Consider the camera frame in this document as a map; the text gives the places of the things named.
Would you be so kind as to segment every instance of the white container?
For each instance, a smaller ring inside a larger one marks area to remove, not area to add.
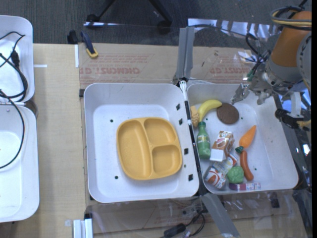
[[[101,203],[188,197],[199,187],[184,97],[172,84],[96,83],[84,92],[88,189]],[[128,119],[160,117],[175,128],[181,169],[168,177],[133,180],[120,164],[116,131]]]
[[[194,84],[188,87],[189,105],[198,106],[205,100],[218,99],[230,103],[237,84]],[[199,179],[194,148],[187,123],[185,100],[180,88],[172,84],[96,83],[85,90],[85,120],[88,163],[88,188],[91,196],[101,203],[189,197],[198,191]],[[261,183],[259,190],[293,188],[298,174],[281,123],[274,117],[276,106],[270,98],[258,106],[250,93],[236,103],[240,119],[226,125],[210,111],[204,121],[211,141],[220,130],[232,131],[237,147],[240,137],[252,125],[257,125],[254,142],[248,148],[250,168],[254,181]],[[183,166],[176,174],[153,180],[133,180],[120,166],[116,149],[116,130],[125,120],[141,117],[161,117],[175,127],[183,152]],[[202,175],[210,165],[200,160]],[[204,186],[215,194],[235,194],[228,184],[217,189]]]
[[[217,99],[223,103],[231,103],[230,98],[235,94],[237,84],[193,84],[187,89],[190,106],[197,108],[208,99]],[[220,130],[232,131],[235,138],[232,154],[238,159],[239,155],[234,148],[239,146],[241,136],[253,125],[257,126],[252,144],[246,149],[248,163],[254,175],[252,182],[260,182],[263,190],[291,189],[298,182],[298,173],[285,137],[281,122],[275,117],[276,105],[273,98],[268,98],[262,105],[257,105],[258,97],[250,92],[248,97],[234,104],[239,111],[239,120],[234,124],[224,124],[218,118],[216,109],[207,113],[204,118],[206,131],[211,142],[215,141]],[[200,160],[201,170],[204,174],[210,162]],[[247,191],[234,191],[226,184],[222,189],[217,189],[205,182],[206,188],[215,194],[235,194]]]
[[[0,223],[20,221],[32,216],[38,209],[39,167],[36,118],[30,109],[24,107],[34,94],[33,68],[33,28],[21,17],[0,15],[0,37],[16,31],[25,35],[16,45],[20,69],[28,81],[25,98],[16,103],[24,123],[25,134],[21,151],[8,166],[0,169]],[[20,36],[11,34],[0,40],[0,53],[8,57]],[[0,68],[0,89],[6,95],[14,95],[23,90],[16,71],[4,64]],[[16,108],[8,99],[0,97],[0,167],[7,164],[18,152],[22,139],[22,121]]]

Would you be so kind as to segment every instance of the sausage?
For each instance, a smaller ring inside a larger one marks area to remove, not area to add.
[[[240,165],[243,169],[244,176],[247,180],[253,180],[254,176],[251,173],[248,165],[248,153],[245,150],[242,150],[240,154]]]

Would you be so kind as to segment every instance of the toy carrot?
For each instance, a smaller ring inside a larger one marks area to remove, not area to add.
[[[239,141],[239,146],[236,148],[237,153],[241,153],[244,148],[251,145],[254,135],[256,133],[256,125],[253,125],[241,138]]]

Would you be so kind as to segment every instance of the wire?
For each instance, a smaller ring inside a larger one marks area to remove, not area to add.
[[[1,53],[0,53],[0,57],[2,59],[5,60],[5,62],[7,62],[9,65],[11,65],[16,71],[17,73],[19,74],[20,78],[21,78],[21,81],[22,81],[22,84],[23,84],[23,91],[16,94],[16,95],[12,95],[12,96],[7,96],[7,95],[4,95],[4,94],[1,94],[0,93],[0,97],[3,97],[3,98],[10,98],[10,99],[13,99],[13,98],[17,98],[17,97],[20,97],[21,98],[18,100],[19,101],[22,101],[26,95],[26,91],[27,91],[27,88],[28,88],[28,81],[26,79],[26,77],[24,76],[24,74],[21,72],[20,68],[19,68],[19,56],[18,56],[18,53],[16,51],[13,51],[11,54],[13,54],[14,56],[14,62],[15,64],[11,63],[6,57],[4,57]]]
[[[16,40],[16,42],[14,43],[14,46],[13,46],[13,49],[12,49],[12,53],[13,51],[15,51],[15,48],[16,48],[16,45],[18,44],[18,42],[25,36],[25,34],[20,34],[16,31],[11,31],[11,32],[8,32],[7,34],[3,35],[2,37],[0,37],[0,40],[4,39],[5,37],[9,36],[10,34],[17,34],[19,35],[20,37]]]
[[[21,152],[21,149],[22,149],[22,145],[23,145],[23,141],[24,141],[24,134],[25,134],[25,124],[24,124],[24,119],[23,119],[23,116],[21,114],[21,111],[19,110],[19,108],[17,107],[17,105],[0,89],[0,93],[2,95],[4,95],[10,102],[11,104],[15,107],[15,109],[18,111],[20,117],[21,117],[21,121],[22,121],[22,137],[21,137],[21,143],[20,143],[20,147],[19,147],[19,150],[17,151],[17,153],[15,154],[15,156],[13,157],[12,160],[10,160],[7,164],[3,165],[3,166],[0,166],[0,169],[3,169],[7,166],[9,166],[17,157],[18,155],[20,154]]]
[[[256,41],[256,46],[257,49],[255,49],[251,44],[249,39],[252,38],[254,41]],[[250,49],[256,54],[257,59],[254,58],[249,58],[246,59],[247,61],[251,61],[251,62],[255,62],[255,65],[253,66],[253,68],[250,70],[250,72],[247,74],[247,78],[248,81],[251,81],[253,76],[255,75],[258,67],[260,66],[261,63],[267,61],[268,57],[271,54],[270,50],[265,50],[262,54],[260,53],[260,42],[259,40],[252,34],[247,33],[246,35],[246,43],[248,44],[248,46],[250,47]]]
[[[191,220],[188,224],[185,225],[185,226],[187,227],[187,226],[189,226],[190,224],[195,223],[200,217],[203,218],[203,221],[202,221],[200,227],[199,227],[195,232],[193,232],[192,234],[190,234],[189,237],[195,236],[195,235],[198,234],[201,230],[203,230],[203,228],[204,228],[204,226],[205,226],[205,223],[206,223],[206,219],[205,219],[203,213],[206,213],[206,212],[207,212],[206,210],[200,211],[196,216],[194,216],[194,217],[192,218],[192,220]]]
[[[307,0],[303,0],[299,6],[287,6],[273,10],[270,13],[273,22],[280,24],[282,27],[288,27],[298,30],[311,31],[312,21],[310,19],[292,19],[292,17],[297,13],[304,10],[304,4]],[[280,15],[292,12],[291,15],[286,19],[280,19]]]
[[[224,29],[224,28],[222,28],[222,27],[214,26],[214,25],[211,25],[211,24],[197,24],[197,25],[191,25],[191,26],[193,26],[193,27],[216,28],[216,29],[219,29],[219,30],[228,32],[228,33],[232,33],[232,34],[236,34],[236,35],[240,35],[240,36],[245,37],[244,34],[241,34],[241,33],[238,33],[238,32],[234,32],[234,31],[231,31],[231,30],[227,30],[227,29]]]

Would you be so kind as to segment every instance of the divided plate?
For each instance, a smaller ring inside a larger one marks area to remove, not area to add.
[[[124,172],[136,180],[171,176],[182,165],[177,133],[163,118],[124,121],[117,130],[117,149]]]

